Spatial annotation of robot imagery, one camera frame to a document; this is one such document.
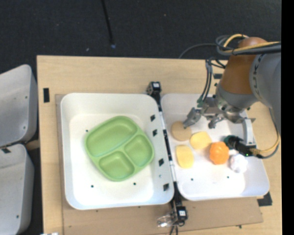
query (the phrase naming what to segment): table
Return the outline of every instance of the table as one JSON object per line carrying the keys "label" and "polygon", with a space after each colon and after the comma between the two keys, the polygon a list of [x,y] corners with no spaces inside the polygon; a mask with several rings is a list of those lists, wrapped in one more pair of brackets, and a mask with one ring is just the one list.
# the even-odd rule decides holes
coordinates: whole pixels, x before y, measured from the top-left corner
{"label": "table", "polygon": [[[156,227],[156,218],[169,211],[169,205],[90,211],[69,206],[61,189],[56,95],[143,93],[150,81],[161,83],[162,94],[199,94],[205,79],[204,60],[37,56],[44,233],[149,235],[170,231]],[[276,133],[267,107],[257,102],[248,116],[256,118],[253,128],[259,148],[271,147]],[[179,228],[179,234],[282,234],[281,148],[272,158],[264,160],[264,165],[270,181],[272,206],[259,207],[254,197],[183,201],[190,218]]]}

